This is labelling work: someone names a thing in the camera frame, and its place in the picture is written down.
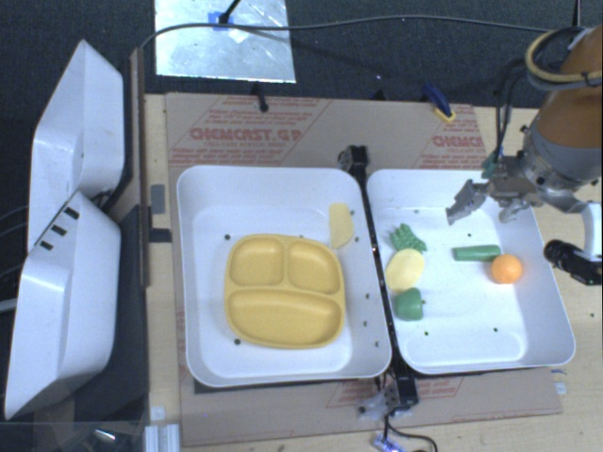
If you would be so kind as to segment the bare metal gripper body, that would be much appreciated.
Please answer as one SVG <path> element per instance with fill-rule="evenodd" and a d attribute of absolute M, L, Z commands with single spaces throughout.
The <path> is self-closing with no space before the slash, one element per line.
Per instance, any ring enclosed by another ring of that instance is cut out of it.
<path fill-rule="evenodd" d="M 558 173 L 536 154 L 499 158 L 489 178 L 490 196 L 496 201 L 520 198 L 531 207 L 547 204 L 565 214 L 579 214 L 588 207 L 588 202 L 575 196 L 582 185 Z"/>

